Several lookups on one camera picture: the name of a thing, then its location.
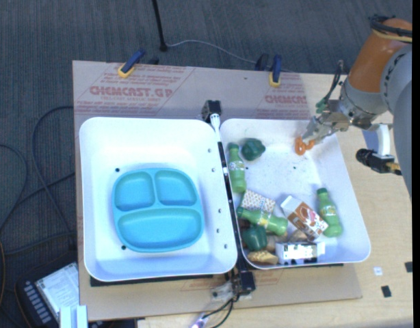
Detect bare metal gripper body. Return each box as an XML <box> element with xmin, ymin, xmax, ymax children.
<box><xmin>319</xmin><ymin>99</ymin><xmax>373</xmax><ymax>133</ymax></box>

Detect orange pretzel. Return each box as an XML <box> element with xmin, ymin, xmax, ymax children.
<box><xmin>294</xmin><ymin>135</ymin><xmax>316</xmax><ymax>156</ymax></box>

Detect white plastic tray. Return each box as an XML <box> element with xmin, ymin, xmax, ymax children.
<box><xmin>78</xmin><ymin>116</ymin><xmax>239</xmax><ymax>282</ymax></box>
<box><xmin>218</xmin><ymin>118</ymin><xmax>372</xmax><ymax>270</ymax></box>

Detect green bell pepper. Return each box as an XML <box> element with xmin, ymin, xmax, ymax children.
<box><xmin>241</xmin><ymin>137</ymin><xmax>267</xmax><ymax>161</ymax></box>
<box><xmin>241</xmin><ymin>224</ymin><xmax>269</xmax><ymax>252</ymax></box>

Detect green plastic bottle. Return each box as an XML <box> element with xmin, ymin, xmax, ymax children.
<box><xmin>226</xmin><ymin>142</ymin><xmax>248</xmax><ymax>194</ymax></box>
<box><xmin>315</xmin><ymin>187</ymin><xmax>343</xmax><ymax>238</ymax></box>
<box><xmin>236</xmin><ymin>206</ymin><xmax>289</xmax><ymax>236</ymax></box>

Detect brown cardboard board, red print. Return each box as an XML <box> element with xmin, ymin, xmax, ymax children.
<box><xmin>72</xmin><ymin>59</ymin><xmax>363</xmax><ymax>323</ymax></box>

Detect orange and white carton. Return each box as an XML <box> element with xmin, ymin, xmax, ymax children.
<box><xmin>280</xmin><ymin>195</ymin><xmax>329</xmax><ymax>242</ymax></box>

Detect brown patterned packet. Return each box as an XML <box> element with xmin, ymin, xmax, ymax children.
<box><xmin>240</xmin><ymin>189</ymin><xmax>276</xmax><ymax>215</ymax></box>

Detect thin black and white rod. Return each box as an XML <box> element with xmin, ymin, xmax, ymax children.
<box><xmin>209</xmin><ymin>113</ymin><xmax>248</xmax><ymax>273</ymax></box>

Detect tan toy biscuit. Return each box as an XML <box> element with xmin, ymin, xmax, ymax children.
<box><xmin>289</xmin><ymin>229</ymin><xmax>309</xmax><ymax>243</ymax></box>

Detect white and black carton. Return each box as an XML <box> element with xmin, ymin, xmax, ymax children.
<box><xmin>274</xmin><ymin>241</ymin><xmax>326</xmax><ymax>266</ymax></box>

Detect brown toy bread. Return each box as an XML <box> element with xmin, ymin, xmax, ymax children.
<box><xmin>246</xmin><ymin>249</ymin><xmax>280</xmax><ymax>266</ymax></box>

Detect blue divided plate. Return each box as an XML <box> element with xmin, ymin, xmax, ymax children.
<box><xmin>111</xmin><ymin>167</ymin><xmax>205</xmax><ymax>254</ymax></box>

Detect black cylinder on white bracket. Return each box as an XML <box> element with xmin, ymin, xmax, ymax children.
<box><xmin>355</xmin><ymin>123</ymin><xmax>397</xmax><ymax>174</ymax></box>

